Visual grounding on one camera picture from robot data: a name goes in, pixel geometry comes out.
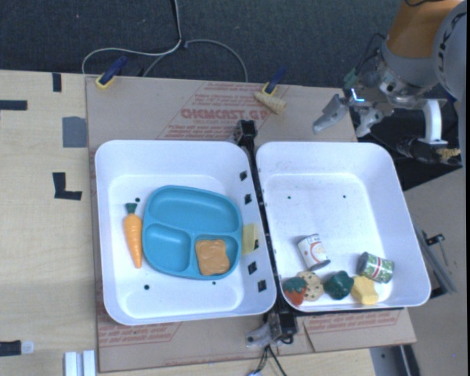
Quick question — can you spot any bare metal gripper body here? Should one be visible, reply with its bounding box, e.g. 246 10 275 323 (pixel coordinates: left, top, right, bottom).
346 67 420 118

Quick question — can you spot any white plastic tray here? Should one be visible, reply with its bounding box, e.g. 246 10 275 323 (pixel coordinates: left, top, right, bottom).
94 139 277 326
255 141 432 313

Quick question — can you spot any green and white can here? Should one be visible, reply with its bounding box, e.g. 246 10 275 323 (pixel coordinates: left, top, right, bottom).
356 251 396 284

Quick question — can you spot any green bell pepper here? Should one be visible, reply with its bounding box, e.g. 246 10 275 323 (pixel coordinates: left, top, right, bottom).
323 270 355 301

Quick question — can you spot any yellow ridged chunk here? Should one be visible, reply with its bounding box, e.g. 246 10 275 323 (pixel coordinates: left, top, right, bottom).
350 275 380 306

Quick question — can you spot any beige chocolate chip biscuit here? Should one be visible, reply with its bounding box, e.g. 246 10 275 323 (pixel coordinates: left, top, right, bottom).
296 270 325 302

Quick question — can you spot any blue divided plate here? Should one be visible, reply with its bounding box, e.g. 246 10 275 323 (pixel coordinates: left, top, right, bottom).
141 185 244 281

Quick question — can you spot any red strawberry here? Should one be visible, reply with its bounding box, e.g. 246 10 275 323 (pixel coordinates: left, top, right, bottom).
282 276 309 306

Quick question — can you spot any brown cardboard board red print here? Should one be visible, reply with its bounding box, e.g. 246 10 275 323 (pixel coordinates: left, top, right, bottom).
85 75 418 374

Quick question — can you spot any brown toast slice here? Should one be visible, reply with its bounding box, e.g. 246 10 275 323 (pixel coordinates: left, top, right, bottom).
194 239 231 277

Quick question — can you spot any orange carrot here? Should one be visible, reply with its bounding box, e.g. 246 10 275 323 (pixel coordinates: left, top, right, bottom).
123 202 144 269

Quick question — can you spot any black cylinder on white bracket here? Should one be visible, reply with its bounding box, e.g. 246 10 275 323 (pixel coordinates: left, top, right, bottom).
395 98 462 167

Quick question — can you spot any black block with thin wires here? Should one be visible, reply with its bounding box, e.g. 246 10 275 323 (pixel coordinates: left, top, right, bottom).
234 119 258 146
276 309 299 345

